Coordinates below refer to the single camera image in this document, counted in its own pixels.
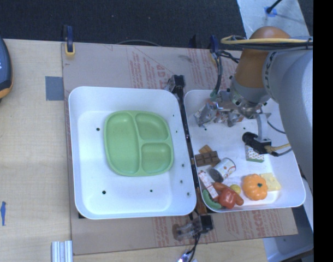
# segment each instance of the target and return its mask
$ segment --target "white tray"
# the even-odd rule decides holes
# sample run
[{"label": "white tray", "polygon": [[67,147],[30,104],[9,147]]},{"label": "white tray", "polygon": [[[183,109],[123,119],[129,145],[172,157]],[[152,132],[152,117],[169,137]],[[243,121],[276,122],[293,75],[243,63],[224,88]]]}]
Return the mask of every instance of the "white tray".
[{"label": "white tray", "polygon": [[[70,137],[77,210],[89,219],[183,216],[196,204],[191,163],[180,108],[165,90],[78,87],[69,95]],[[168,123],[174,147],[170,170],[129,177],[109,168],[104,121],[115,111],[142,110]]]},{"label": "white tray", "polygon": [[[282,188],[279,191],[268,192],[267,197],[259,201],[250,200],[242,192],[240,194],[244,199],[242,206],[235,205],[233,209],[214,210],[210,207],[209,209],[215,212],[233,212],[297,207],[302,205],[305,201],[306,192],[293,152],[280,157],[273,157],[266,154],[264,156],[265,160],[262,163],[246,161],[245,144],[242,141],[242,135],[245,132],[258,134],[256,120],[244,119],[232,127],[228,127],[224,123],[212,123],[206,128],[198,126],[194,114],[206,104],[211,92],[211,90],[192,90],[185,95],[185,108],[193,153],[199,154],[199,150],[203,146],[209,145],[213,151],[217,151],[219,159],[228,157],[233,160],[236,165],[236,171],[224,180],[223,183],[227,185],[234,183],[240,185],[242,178],[248,174],[272,172]],[[263,107],[263,111],[272,113],[269,121],[276,128],[283,130],[277,103],[269,100],[268,104]],[[272,146],[281,146],[288,143],[286,135],[273,130],[271,127],[268,130],[268,137],[272,141]],[[202,166],[197,168],[197,170],[208,172],[210,167]]]}]

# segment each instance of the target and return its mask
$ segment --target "green divided plate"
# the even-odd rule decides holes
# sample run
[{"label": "green divided plate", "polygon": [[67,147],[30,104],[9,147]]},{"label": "green divided plate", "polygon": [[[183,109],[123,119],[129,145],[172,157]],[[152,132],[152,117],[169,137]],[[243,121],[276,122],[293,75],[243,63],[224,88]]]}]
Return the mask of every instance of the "green divided plate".
[{"label": "green divided plate", "polygon": [[123,176],[153,176],[168,171],[174,161],[170,129],[160,115],[118,111],[104,127],[105,150],[113,171]]}]

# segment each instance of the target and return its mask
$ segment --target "cardboard sheet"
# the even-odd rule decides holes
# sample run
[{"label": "cardboard sheet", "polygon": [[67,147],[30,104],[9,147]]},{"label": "cardboard sheet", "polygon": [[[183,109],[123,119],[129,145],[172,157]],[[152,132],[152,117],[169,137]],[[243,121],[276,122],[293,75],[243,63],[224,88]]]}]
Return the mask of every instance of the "cardboard sheet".
[{"label": "cardboard sheet", "polygon": [[[74,255],[192,245],[194,240],[178,241],[173,235],[173,228],[190,221],[188,216],[91,220],[79,215],[74,202],[68,96],[79,86],[160,89],[173,75],[185,77],[185,94],[190,90],[212,90],[217,80],[217,68],[209,51],[84,43],[75,44],[75,55],[72,56],[66,55],[64,44],[61,50]],[[234,57],[240,56],[239,51],[231,53]],[[226,89],[236,63],[226,58],[223,66],[221,89]],[[291,209],[211,215],[214,229],[202,235],[199,243],[295,235],[298,232]]]}]

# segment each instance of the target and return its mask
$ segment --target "black floor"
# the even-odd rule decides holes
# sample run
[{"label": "black floor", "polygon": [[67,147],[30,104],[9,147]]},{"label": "black floor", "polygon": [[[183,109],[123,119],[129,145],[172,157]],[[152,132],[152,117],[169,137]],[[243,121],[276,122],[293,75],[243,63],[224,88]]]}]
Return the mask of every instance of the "black floor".
[{"label": "black floor", "polygon": [[[298,1],[313,36],[313,0]],[[74,41],[88,43],[187,47],[196,35],[207,47],[211,35],[245,36],[237,0],[0,0],[3,38],[60,41],[65,24]]]}]

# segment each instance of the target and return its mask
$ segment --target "small box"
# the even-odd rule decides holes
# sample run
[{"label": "small box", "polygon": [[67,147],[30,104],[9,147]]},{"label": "small box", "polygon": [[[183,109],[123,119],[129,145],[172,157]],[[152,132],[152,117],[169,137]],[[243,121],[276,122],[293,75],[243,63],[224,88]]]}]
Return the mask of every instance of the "small box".
[{"label": "small box", "polygon": [[245,145],[245,159],[246,161],[253,161],[262,163],[265,160],[264,154],[258,154],[254,149]]},{"label": "small box", "polygon": [[198,176],[199,176],[202,184],[206,188],[206,190],[208,190],[208,192],[210,193],[211,198],[213,200],[216,200],[219,197],[219,194],[217,193],[214,186],[212,185],[210,178],[208,177],[208,174],[205,171],[200,171],[198,173]]}]

